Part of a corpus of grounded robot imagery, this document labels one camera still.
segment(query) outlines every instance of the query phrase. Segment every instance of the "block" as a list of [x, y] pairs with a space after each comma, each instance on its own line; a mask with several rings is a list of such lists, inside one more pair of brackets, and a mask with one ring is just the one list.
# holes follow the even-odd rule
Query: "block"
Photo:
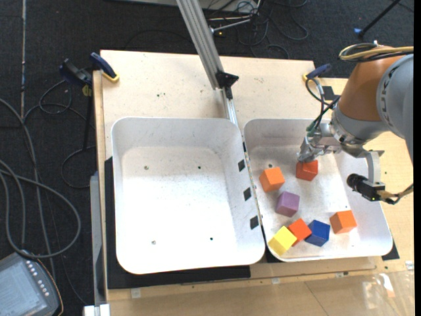
[[313, 220], [309, 224], [311, 235], [304, 240], [315, 246], [322, 247], [329, 240], [330, 225], [322, 223], [319, 220]]
[[279, 190], [285, 184], [285, 178], [280, 167], [265, 169], [259, 180], [265, 192]]
[[329, 220], [335, 234], [348, 233], [357, 227], [357, 222], [351, 210], [336, 212]]
[[284, 254], [292, 244], [297, 241], [297, 238], [292, 234], [288, 228], [282, 226], [279, 231], [269, 240], [268, 245], [272, 250], [277, 253], [279, 256]]
[[308, 180], [314, 179], [318, 174], [318, 160], [310, 161], [308, 163], [297, 162], [295, 166], [295, 176], [298, 179]]
[[311, 229], [307, 226], [302, 218], [297, 219], [287, 228], [297, 238], [297, 241], [295, 241], [292, 246], [295, 246], [300, 241], [311, 235]]
[[284, 191], [278, 197], [275, 212], [285, 215], [286, 217], [292, 217], [298, 211], [299, 202], [300, 196]]

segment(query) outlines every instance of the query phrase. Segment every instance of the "black bracket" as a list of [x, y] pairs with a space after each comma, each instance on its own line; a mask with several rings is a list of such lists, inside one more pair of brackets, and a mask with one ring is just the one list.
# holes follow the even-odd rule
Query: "black bracket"
[[231, 86], [238, 81], [238, 76], [228, 74], [227, 72], [218, 71], [216, 73], [216, 80], [220, 88], [225, 88], [225, 94], [228, 99], [232, 99]]

